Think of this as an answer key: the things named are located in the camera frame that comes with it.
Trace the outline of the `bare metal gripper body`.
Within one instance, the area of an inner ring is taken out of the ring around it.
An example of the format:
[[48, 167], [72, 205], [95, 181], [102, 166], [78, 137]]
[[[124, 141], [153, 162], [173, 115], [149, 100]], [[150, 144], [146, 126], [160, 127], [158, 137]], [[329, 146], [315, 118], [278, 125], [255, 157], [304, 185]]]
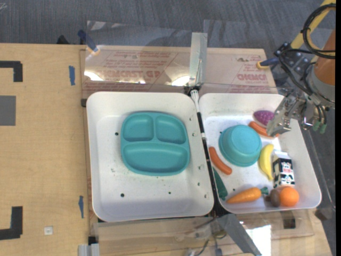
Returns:
[[275, 116], [295, 119], [303, 129], [319, 129], [320, 101], [315, 94], [287, 94], [275, 110]]

